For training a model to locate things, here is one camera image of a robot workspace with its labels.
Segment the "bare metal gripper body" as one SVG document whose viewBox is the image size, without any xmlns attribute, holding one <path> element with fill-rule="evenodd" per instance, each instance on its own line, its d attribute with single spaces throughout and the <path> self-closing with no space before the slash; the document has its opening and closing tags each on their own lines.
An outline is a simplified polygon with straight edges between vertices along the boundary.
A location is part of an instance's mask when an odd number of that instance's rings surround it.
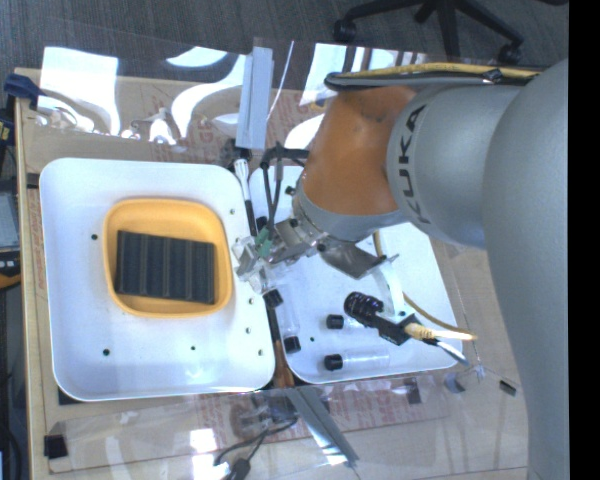
<svg viewBox="0 0 600 480">
<path fill-rule="evenodd" d="M 396 259 L 374 255 L 355 241 L 343 240 L 320 231 L 309 220 L 291 217 L 262 229 L 260 256 L 270 265 L 290 265 L 303 257 L 318 255 L 327 265 L 353 279 Z"/>
</svg>

